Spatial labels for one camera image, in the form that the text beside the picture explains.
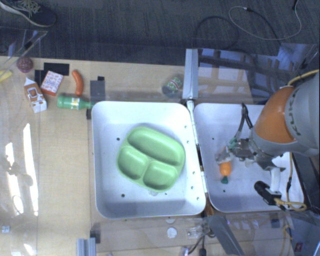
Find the green plate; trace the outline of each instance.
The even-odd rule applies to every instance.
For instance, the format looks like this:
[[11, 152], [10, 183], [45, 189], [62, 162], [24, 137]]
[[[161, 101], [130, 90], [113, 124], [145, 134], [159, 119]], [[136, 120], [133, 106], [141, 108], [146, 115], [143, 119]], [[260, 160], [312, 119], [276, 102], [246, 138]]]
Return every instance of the green plate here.
[[116, 158], [121, 175], [155, 192], [170, 189], [186, 160], [184, 147], [175, 139], [145, 126], [132, 129]]

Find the toy hot dog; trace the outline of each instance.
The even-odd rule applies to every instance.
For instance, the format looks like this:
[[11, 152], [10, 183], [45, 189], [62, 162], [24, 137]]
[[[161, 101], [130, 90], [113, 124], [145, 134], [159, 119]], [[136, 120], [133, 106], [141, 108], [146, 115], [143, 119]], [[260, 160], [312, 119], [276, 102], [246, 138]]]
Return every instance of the toy hot dog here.
[[72, 71], [72, 76], [76, 85], [74, 94], [80, 97], [84, 91], [84, 81], [77, 70]]

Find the metal bracket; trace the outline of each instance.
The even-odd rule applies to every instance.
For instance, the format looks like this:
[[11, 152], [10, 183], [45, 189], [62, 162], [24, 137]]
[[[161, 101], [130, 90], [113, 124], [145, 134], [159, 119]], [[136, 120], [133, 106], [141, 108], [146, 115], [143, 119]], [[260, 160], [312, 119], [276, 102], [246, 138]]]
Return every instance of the metal bracket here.
[[76, 256], [96, 256], [96, 238], [78, 239], [76, 242]]
[[198, 50], [186, 49], [184, 80], [183, 80], [183, 100], [195, 100], [198, 98]]

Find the shoe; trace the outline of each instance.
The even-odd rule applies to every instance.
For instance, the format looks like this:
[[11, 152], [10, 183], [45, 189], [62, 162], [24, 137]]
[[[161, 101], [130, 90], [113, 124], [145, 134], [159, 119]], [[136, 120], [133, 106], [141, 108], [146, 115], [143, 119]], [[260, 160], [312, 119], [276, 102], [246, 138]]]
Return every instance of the shoe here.
[[26, 18], [39, 27], [50, 27], [56, 20], [56, 14], [32, 0], [0, 0], [0, 7], [10, 13]]

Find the wooden table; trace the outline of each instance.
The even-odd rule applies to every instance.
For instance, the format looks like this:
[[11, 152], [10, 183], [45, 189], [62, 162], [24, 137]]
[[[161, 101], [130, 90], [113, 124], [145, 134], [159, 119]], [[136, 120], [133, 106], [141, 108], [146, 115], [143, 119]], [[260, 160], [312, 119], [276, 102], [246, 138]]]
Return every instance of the wooden table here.
[[[107, 100], [179, 102], [179, 99], [163, 95], [161, 88], [172, 77], [183, 79], [184, 76], [183, 66], [40, 58], [34, 58], [33, 61], [36, 70], [42, 70], [45, 62], [69, 64], [70, 72], [78, 70], [84, 81], [83, 96], [87, 99], [90, 96], [90, 81], [97, 80], [100, 76], [105, 78]], [[195, 244], [197, 239], [189, 239], [186, 235], [186, 229], [195, 225], [189, 218], [176, 218], [174, 223], [171, 223], [173, 217], [115, 221], [102, 218], [97, 213], [93, 200], [92, 148], [86, 110], [59, 109], [56, 107], [57, 98], [46, 94], [47, 110], [34, 114], [23, 89], [26, 76], [34, 79], [34, 72], [24, 74], [15, 66], [11, 70], [13, 76], [0, 84], [0, 163], [8, 164], [4, 158], [6, 147], [13, 145], [14, 161], [20, 166], [21, 172], [26, 172], [25, 158], [30, 154], [25, 152], [25, 137], [28, 137], [29, 125], [36, 196], [29, 202], [31, 204], [28, 207], [32, 206], [33, 210], [38, 208], [38, 212], [27, 217], [24, 217], [25, 214], [17, 215], [8, 188], [8, 177], [15, 176], [2, 172], [0, 221], [2, 226], [10, 226], [10, 233], [0, 234], [1, 255], [11, 255], [11, 252], [18, 252], [22, 250], [21, 247], [26, 248], [28, 245], [33, 248], [34, 254], [36, 248], [39, 256], [75, 255], [77, 239], [87, 239], [92, 226], [98, 224], [106, 226], [108, 230], [107, 241], [97, 244], [98, 256], [104, 256], [109, 251], [112, 251], [114, 256], [178, 256], [181, 246]], [[209, 69], [202, 69], [199, 74], [203, 74], [199, 79], [199, 95], [201, 97], [204, 93], [203, 100], [252, 103], [250, 88], [243, 80], [221, 80], [217, 77], [216, 70]], [[217, 81], [218, 86], [230, 87], [229, 92], [232, 92], [233, 96], [216, 90]], [[73, 77], [65, 76], [58, 94], [72, 95], [75, 88]], [[17, 179], [21, 184], [21, 175], [18, 175]], [[177, 229], [176, 238], [168, 238], [169, 227]], [[280, 233], [280, 236], [272, 238], [275, 252], [279, 252], [283, 246], [282, 232]], [[243, 230], [240, 234], [243, 237], [240, 242], [242, 248], [248, 255], [253, 254], [253, 235]], [[213, 252], [214, 255], [225, 255], [216, 238], [206, 240], [206, 244], [208, 255]], [[256, 244], [263, 248], [268, 241], [261, 239]]]

